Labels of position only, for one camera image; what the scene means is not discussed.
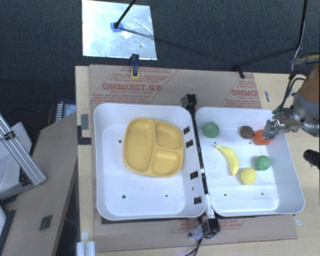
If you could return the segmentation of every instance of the plastic tray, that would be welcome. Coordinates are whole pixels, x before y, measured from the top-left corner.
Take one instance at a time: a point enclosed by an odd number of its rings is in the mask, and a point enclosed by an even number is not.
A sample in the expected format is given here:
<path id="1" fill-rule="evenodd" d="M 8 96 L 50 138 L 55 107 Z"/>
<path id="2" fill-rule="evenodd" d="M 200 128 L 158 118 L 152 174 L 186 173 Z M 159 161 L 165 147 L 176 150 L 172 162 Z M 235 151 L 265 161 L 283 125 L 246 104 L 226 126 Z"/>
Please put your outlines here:
<path id="1" fill-rule="evenodd" d="M 184 138 L 171 123 L 135 118 L 126 128 L 122 154 L 125 165 L 133 172 L 170 177 L 181 169 Z"/>
<path id="2" fill-rule="evenodd" d="M 253 139 L 240 136 L 240 127 L 263 129 L 272 118 L 270 110 L 202 107 L 196 112 L 196 122 L 206 175 L 210 204 L 225 217 L 296 214 L 303 210 L 305 201 L 295 166 L 284 134 L 267 145 L 256 145 Z M 207 138 L 202 128 L 208 122 L 218 125 L 216 138 Z M 240 169 L 231 176 L 229 163 L 215 145 L 230 147 L 238 157 Z M 257 179 L 244 185 L 241 170 L 255 167 L 256 157 L 268 156 L 271 167 L 257 171 Z"/>
<path id="3" fill-rule="evenodd" d="M 193 122 L 179 106 L 100 104 L 94 111 L 97 208 L 108 220 L 193 218 L 206 207 Z M 129 170 L 123 141 L 135 118 L 170 123 L 182 132 L 184 158 L 171 177 L 152 177 Z"/>

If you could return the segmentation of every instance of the dark background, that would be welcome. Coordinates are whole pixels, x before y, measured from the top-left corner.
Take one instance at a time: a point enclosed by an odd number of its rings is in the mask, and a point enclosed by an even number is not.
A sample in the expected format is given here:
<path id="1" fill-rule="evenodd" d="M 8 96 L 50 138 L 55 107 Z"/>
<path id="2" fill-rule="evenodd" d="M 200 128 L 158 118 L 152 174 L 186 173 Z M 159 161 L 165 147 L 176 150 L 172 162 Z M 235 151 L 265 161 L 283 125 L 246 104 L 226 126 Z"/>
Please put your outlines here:
<path id="1" fill-rule="evenodd" d="M 303 0 L 136 3 L 150 6 L 158 58 L 141 66 L 230 71 L 238 64 L 243 72 L 291 72 Z M 319 34 L 320 1 L 309 0 L 299 55 L 319 52 Z M 128 65 L 128 59 L 82 55 L 80 0 L 0 0 L 0 113 L 11 126 L 23 122 L 34 139 L 53 104 L 75 99 L 75 66 L 90 64 Z M 57 255 L 74 253 L 74 194 Z"/>

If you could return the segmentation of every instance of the table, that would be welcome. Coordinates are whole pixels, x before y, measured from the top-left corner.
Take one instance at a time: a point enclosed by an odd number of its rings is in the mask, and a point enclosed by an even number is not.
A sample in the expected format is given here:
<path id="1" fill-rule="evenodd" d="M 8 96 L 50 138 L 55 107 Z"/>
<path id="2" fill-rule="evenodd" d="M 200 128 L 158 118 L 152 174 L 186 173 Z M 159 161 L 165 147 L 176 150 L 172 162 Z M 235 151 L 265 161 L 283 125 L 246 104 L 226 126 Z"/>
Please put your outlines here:
<path id="1" fill-rule="evenodd" d="M 32 158 L 47 179 L 3 206 L 15 211 L 3 256 L 56 255 L 77 173 L 75 113 L 40 132 Z"/>
<path id="2" fill-rule="evenodd" d="M 82 114 L 90 113 L 90 69 L 87 66 L 76 67 L 76 103 L 77 103 L 77 125 L 82 123 Z M 253 74 L 262 108 L 273 110 L 282 101 L 285 87 L 288 83 L 287 74 Z M 297 90 L 301 83 L 296 83 L 294 90 Z M 82 130 L 82 137 L 91 137 L 90 126 Z M 233 243 L 200 246 L 198 251 L 201 255 L 215 256 L 239 256 L 239 255 L 318 255 L 320 251 L 320 194 L 319 194 L 319 170 L 303 159 L 306 149 L 319 151 L 319 138 L 314 138 L 303 131 L 288 133 L 286 135 L 290 152 L 296 167 L 297 175 L 305 198 L 304 210 L 295 216 L 301 221 L 296 227 L 298 239 L 263 241 L 254 243 Z M 78 176 L 79 176 L 79 204 L 80 204 L 80 231 L 81 241 L 94 240 L 93 222 L 93 184 L 92 184 L 92 158 L 91 146 L 78 146 Z M 127 250 L 99 252 L 97 256 L 174 256 L 184 255 L 190 252 L 193 247 L 173 247 L 159 249 Z"/>

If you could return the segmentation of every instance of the blue tape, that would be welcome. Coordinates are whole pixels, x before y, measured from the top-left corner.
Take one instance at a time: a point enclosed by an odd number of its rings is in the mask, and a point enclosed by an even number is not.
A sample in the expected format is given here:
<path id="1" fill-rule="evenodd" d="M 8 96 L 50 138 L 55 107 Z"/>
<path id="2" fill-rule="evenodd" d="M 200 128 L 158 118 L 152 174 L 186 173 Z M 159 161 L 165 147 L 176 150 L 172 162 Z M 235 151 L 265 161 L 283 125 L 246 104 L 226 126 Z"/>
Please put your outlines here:
<path id="1" fill-rule="evenodd" d="M 266 91 L 264 91 L 264 94 L 265 94 L 266 101 L 269 102 L 269 97 L 268 97 L 269 94 Z"/>
<path id="2" fill-rule="evenodd" d="M 116 22 L 110 23 L 110 27 L 111 27 L 111 29 L 112 29 L 113 32 L 119 33 L 119 32 L 121 32 L 121 29 L 124 29 L 124 28 L 125 28 L 124 25 L 123 25 L 121 22 L 120 22 L 120 24 L 119 24 L 119 28 L 115 28 L 115 23 L 116 23 Z"/>

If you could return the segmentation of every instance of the orange object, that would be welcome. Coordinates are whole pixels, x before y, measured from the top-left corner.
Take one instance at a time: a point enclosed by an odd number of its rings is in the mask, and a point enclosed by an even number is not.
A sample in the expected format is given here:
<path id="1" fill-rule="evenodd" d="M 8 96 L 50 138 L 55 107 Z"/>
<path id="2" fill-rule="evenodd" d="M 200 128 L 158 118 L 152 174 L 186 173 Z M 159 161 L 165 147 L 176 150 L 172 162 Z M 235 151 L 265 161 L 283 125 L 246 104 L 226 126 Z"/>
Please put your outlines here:
<path id="1" fill-rule="evenodd" d="M 264 137 L 262 136 L 262 133 L 264 132 L 265 130 L 261 129 L 261 130 L 257 130 L 254 133 L 253 139 L 254 139 L 254 142 L 257 143 L 258 145 L 267 145 L 271 141 L 271 139 L 267 139 L 267 140 L 264 139 Z"/>

